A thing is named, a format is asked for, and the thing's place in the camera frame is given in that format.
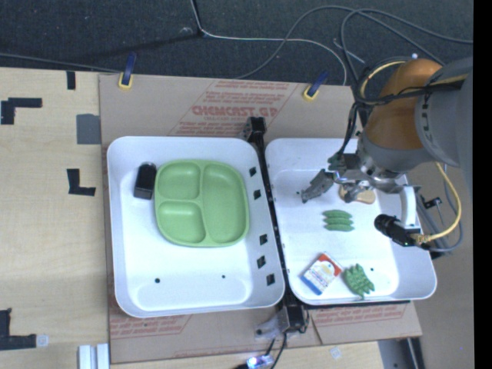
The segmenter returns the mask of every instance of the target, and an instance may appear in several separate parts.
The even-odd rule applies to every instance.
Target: clip
[[[118,87],[121,90],[129,90],[133,85],[133,68],[135,66],[135,60],[137,59],[137,54],[131,52],[126,60],[125,71],[120,74],[118,79]]]
[[[328,78],[328,71],[323,71],[320,73],[320,75],[317,77],[316,81],[311,86],[307,86],[306,90],[304,90],[304,93],[302,94],[302,97],[306,101],[313,101],[317,94],[319,93],[319,87],[324,84],[324,82]]]

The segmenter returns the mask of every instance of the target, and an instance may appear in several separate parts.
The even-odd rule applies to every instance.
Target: black floor
[[[328,70],[327,83],[340,85],[354,78],[342,42],[356,55],[355,75],[395,55],[416,53],[445,64],[473,54],[470,42],[429,35],[401,20],[472,40],[474,0],[195,1],[201,27],[190,0],[0,0],[0,66],[86,69],[30,59],[39,58],[121,71],[128,53],[136,52],[136,73],[239,78],[254,72],[247,78],[305,82]],[[275,54],[279,41],[210,36],[282,39],[303,14],[323,6],[289,36],[308,42],[286,42]]]

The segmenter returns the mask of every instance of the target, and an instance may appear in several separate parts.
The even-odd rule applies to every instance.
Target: green plate
[[[248,233],[246,188],[230,165],[206,160],[164,164],[155,177],[154,198],[159,231],[175,244],[228,246]]]

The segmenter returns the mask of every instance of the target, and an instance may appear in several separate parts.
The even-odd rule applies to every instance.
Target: cardboard sheet
[[[105,160],[108,146],[116,138],[126,135],[241,137],[248,116],[265,117],[268,125],[266,142],[276,138],[342,138],[353,102],[349,87],[321,86],[318,97],[309,102],[302,98],[306,86],[136,75],[132,88],[123,91],[118,87],[118,75],[99,76],[113,364],[264,351],[270,341],[257,340],[254,329],[271,318],[275,308],[150,319],[124,314],[115,302],[112,286]],[[311,311],[307,332],[290,337],[288,348],[420,334],[412,303],[350,309],[333,307]]]

